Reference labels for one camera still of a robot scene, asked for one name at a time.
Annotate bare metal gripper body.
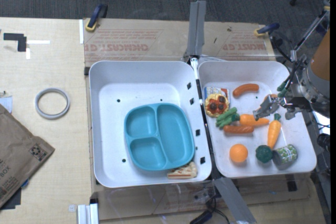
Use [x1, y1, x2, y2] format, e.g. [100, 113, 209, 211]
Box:
[279, 79, 331, 113]

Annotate orange toy carrot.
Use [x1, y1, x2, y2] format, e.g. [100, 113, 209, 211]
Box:
[232, 113, 270, 127]

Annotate white plastic tray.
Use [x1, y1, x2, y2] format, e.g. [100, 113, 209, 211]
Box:
[197, 60, 318, 179]
[88, 60, 213, 189]

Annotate yellow-orange toy carrot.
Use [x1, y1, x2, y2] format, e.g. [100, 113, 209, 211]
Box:
[267, 113, 282, 151]

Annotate orange toy sausage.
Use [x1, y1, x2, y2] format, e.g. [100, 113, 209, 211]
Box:
[232, 83, 260, 99]

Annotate brown toy bread stick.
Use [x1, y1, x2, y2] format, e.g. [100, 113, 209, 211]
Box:
[223, 124, 255, 135]

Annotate green toy beans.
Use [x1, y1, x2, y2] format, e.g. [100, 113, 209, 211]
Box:
[215, 106, 240, 130]

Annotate small green and white can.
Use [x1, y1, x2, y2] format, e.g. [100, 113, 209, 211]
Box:
[271, 144, 298, 168]

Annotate green toy broccoli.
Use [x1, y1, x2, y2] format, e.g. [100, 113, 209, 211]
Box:
[255, 145, 274, 164]

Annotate orange toy fruit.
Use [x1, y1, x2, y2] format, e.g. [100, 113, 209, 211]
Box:
[229, 143, 249, 164]

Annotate white and blue packet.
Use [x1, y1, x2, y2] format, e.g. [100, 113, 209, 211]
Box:
[204, 86, 230, 103]

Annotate thin black and white rod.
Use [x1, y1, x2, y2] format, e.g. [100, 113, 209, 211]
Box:
[190, 57, 215, 156]

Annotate blue divided plate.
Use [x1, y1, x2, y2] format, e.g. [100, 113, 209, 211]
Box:
[123, 102, 196, 172]

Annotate toy pizza slice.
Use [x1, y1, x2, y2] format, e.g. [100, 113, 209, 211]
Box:
[166, 161, 198, 180]

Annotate brown cardboard board, red print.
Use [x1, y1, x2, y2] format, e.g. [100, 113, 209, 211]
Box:
[82, 17, 319, 221]

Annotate brown paper envelope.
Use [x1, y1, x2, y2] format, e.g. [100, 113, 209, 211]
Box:
[0, 103, 56, 209]

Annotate black cylinder on white bracket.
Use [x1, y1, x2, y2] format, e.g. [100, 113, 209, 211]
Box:
[317, 132, 331, 153]

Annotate black block with thin wires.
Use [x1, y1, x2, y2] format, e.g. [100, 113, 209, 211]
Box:
[189, 210, 214, 224]

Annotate white tape ring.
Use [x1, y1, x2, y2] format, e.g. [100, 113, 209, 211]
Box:
[35, 87, 71, 120]

